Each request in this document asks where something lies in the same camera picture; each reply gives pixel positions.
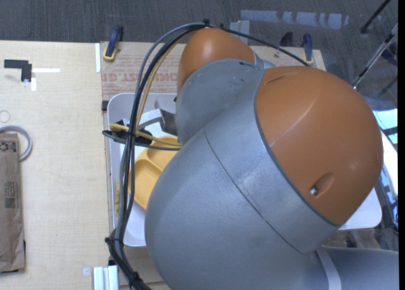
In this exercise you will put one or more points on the yellow divided plate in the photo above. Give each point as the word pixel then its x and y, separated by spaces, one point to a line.
pixel 148 168

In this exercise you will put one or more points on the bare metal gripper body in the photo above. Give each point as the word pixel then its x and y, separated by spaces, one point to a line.
pixel 169 117

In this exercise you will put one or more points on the white plastic tray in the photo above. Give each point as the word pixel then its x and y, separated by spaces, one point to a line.
pixel 117 114
pixel 367 216

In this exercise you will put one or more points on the brown cardboard board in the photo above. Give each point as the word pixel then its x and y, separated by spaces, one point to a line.
pixel 133 73

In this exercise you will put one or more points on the brown paper bag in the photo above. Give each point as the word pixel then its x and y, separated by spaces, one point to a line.
pixel 11 206

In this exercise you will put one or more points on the black cylinder on white bracket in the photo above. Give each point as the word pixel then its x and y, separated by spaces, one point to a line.
pixel 148 117

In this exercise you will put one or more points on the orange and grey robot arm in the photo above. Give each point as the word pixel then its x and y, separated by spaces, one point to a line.
pixel 240 162

